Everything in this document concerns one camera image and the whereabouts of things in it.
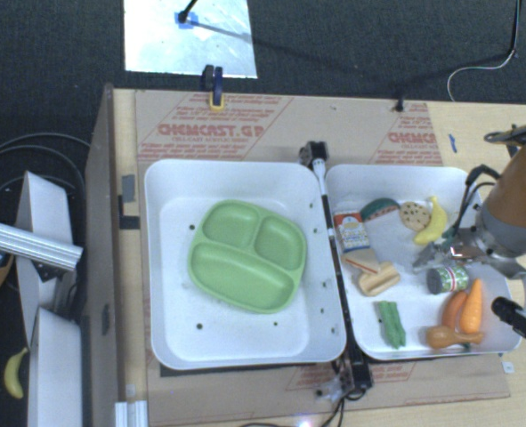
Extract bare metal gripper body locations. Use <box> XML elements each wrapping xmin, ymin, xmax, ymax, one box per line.
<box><xmin>440</xmin><ymin>227</ymin><xmax>526</xmax><ymax>280</ymax></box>

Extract green and white can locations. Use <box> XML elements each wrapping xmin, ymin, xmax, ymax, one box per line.
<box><xmin>425</xmin><ymin>264</ymin><xmax>470</xmax><ymax>295</ymax></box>

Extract yellow banana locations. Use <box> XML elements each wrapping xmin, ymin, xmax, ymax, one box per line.
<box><xmin>3</xmin><ymin>346</ymin><xmax>30</xmax><ymax>400</ymax></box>
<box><xmin>413</xmin><ymin>195</ymin><xmax>449</xmax><ymax>246</ymax></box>

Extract brown chocolate chip biscuit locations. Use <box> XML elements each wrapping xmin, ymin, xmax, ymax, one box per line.
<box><xmin>399</xmin><ymin>200</ymin><xmax>433</xmax><ymax>233</ymax></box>

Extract orange sausage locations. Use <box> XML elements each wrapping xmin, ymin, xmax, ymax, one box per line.
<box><xmin>441</xmin><ymin>290</ymin><xmax>469</xmax><ymax>329</ymax></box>

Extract tan hot dog bun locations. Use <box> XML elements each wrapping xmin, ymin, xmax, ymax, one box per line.
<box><xmin>357</xmin><ymin>261</ymin><xmax>401</xmax><ymax>297</ymax></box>

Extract orange carrot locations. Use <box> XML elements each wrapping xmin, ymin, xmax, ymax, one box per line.
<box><xmin>458</xmin><ymin>278</ymin><xmax>484</xmax><ymax>334</ymax></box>

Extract white plastic tray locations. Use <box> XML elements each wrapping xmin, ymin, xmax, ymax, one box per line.
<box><xmin>324</xmin><ymin>163</ymin><xmax>523</xmax><ymax>361</ymax></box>
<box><xmin>143</xmin><ymin>157</ymin><xmax>348</xmax><ymax>371</ymax></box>

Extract tan sandwich slice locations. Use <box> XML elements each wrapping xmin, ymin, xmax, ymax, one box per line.
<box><xmin>344</xmin><ymin>249</ymin><xmax>382</xmax><ymax>276</ymax></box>

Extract green and red watermelon slice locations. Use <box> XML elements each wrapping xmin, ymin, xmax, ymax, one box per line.
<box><xmin>360</xmin><ymin>197</ymin><xmax>401</xmax><ymax>222</ymax></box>

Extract green beans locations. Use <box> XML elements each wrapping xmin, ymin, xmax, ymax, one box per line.
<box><xmin>376</xmin><ymin>300</ymin><xmax>408</xmax><ymax>350</ymax></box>

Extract orange chicken drumstick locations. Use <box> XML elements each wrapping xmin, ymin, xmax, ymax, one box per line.
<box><xmin>425</xmin><ymin>325</ymin><xmax>485</xmax><ymax>351</ymax></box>

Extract white and red carton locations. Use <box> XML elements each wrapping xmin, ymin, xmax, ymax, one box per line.
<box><xmin>333</xmin><ymin>210</ymin><xmax>372</xmax><ymax>254</ymax></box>

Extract thin black and white rod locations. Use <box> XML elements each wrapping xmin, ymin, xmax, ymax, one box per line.
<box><xmin>313</xmin><ymin>157</ymin><xmax>358</xmax><ymax>373</ymax></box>

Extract green divided plate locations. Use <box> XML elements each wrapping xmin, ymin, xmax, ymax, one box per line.
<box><xmin>186</xmin><ymin>199</ymin><xmax>309</xmax><ymax>315</ymax></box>

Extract brown cardboard board red print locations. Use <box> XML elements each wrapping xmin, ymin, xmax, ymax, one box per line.
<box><xmin>134</xmin><ymin>89</ymin><xmax>512</xmax><ymax>421</ymax></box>

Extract black cylinder on white bracket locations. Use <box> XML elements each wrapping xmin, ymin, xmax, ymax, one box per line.
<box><xmin>490</xmin><ymin>270</ymin><xmax>526</xmax><ymax>341</ymax></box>

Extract black block with thin wires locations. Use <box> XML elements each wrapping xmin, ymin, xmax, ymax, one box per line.
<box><xmin>298</xmin><ymin>141</ymin><xmax>331</xmax><ymax>166</ymax></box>
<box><xmin>332</xmin><ymin>357</ymin><xmax>375</xmax><ymax>396</ymax></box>

